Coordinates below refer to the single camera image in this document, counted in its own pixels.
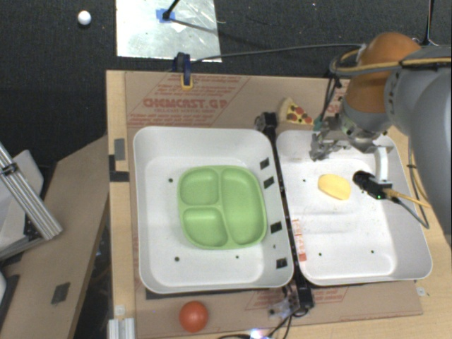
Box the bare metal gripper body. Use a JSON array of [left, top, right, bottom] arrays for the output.
[[316, 115, 381, 154]]

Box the yellow oval toy food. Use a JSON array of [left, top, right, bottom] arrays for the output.
[[317, 173, 352, 201]]

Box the toy pizza slice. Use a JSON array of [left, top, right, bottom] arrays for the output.
[[277, 96, 314, 126]]

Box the thin black and white rod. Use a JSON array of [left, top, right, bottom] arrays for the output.
[[265, 127, 309, 292]]

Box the white plastic tray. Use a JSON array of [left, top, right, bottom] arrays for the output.
[[132, 125, 295, 295], [275, 129, 434, 287]]

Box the green divided plate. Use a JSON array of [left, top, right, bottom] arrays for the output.
[[176, 165, 268, 251]]

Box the brown cardboard board, red print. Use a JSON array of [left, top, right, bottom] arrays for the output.
[[123, 71, 424, 339]]

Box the shiny metal sheet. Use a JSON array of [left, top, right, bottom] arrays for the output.
[[114, 0, 223, 64]]

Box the orange-red ball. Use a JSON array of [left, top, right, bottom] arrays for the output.
[[178, 300, 210, 333]]

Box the black cylinder on white bracket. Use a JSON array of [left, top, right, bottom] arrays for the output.
[[352, 145, 395, 201]]

